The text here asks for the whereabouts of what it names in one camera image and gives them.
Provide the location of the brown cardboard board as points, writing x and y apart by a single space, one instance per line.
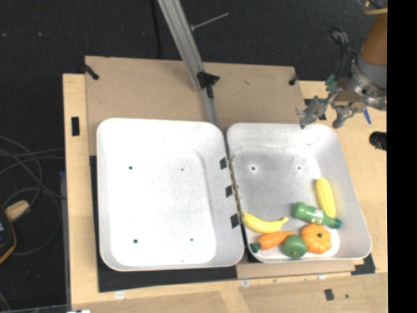
146 90

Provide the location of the yellow banana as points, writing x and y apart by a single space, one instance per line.
264 225

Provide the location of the orange pumpkin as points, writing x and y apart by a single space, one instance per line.
316 239

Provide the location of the orange carrot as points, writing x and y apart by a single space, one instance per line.
273 239

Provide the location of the white plastic tray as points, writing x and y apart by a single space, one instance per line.
277 181
163 191

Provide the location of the yellow corn cob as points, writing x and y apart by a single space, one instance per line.
325 196

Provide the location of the green bottle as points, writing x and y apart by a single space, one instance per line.
309 214

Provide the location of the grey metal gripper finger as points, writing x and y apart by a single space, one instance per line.
315 108
342 114

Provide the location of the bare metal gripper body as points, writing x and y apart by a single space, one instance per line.
350 95

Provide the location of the green pepper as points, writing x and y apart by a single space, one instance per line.
294 246

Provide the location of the black cylinder on white bracket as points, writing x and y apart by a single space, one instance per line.
379 140

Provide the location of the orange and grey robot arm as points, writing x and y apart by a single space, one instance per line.
376 44

